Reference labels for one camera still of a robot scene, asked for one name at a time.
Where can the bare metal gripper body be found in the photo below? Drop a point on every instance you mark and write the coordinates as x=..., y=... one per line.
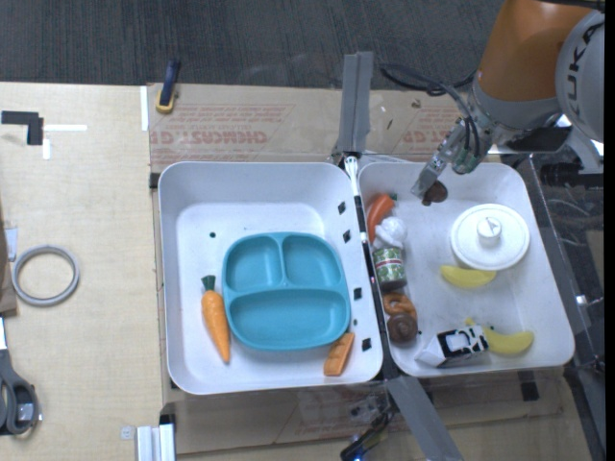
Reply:
x=465, y=135

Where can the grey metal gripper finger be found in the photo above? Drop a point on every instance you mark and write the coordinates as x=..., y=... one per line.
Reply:
x=424, y=180

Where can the brown round biscuit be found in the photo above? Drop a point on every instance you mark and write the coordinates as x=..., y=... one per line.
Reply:
x=437, y=193

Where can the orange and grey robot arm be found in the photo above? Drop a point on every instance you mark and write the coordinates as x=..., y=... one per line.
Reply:
x=523, y=41

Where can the short orange carrot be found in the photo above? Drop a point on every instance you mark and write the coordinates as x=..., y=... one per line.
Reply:
x=378, y=209

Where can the white toy cauliflower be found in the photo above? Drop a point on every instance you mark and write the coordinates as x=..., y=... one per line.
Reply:
x=391, y=231

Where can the thin black and white rod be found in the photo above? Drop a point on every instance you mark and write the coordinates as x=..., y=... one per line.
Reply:
x=359, y=209

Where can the white lidded pot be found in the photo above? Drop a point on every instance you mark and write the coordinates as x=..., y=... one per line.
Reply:
x=490, y=238

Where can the green and red patterned can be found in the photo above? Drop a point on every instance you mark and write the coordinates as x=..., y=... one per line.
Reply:
x=389, y=267

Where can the yellow banana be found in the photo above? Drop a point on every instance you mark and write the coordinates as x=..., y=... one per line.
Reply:
x=466, y=277
x=509, y=343

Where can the brown pretzel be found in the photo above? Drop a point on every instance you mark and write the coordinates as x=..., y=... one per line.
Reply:
x=391, y=299

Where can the white plastic tray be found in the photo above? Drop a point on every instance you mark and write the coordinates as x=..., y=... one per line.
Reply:
x=192, y=353
x=480, y=315

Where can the brown chocolate doughnut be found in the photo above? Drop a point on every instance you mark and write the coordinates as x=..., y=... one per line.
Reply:
x=402, y=328

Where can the black and white milk carton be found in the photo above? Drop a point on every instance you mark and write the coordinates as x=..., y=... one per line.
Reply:
x=456, y=346

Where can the brown cardboard board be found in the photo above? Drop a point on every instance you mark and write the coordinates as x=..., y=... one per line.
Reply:
x=250, y=132

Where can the blue divided plate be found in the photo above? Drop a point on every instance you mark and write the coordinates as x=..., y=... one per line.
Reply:
x=288, y=315

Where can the long orange carrot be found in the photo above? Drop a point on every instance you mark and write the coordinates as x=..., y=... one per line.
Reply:
x=215, y=317

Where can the grey scissors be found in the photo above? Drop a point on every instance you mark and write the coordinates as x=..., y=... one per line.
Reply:
x=19, y=404

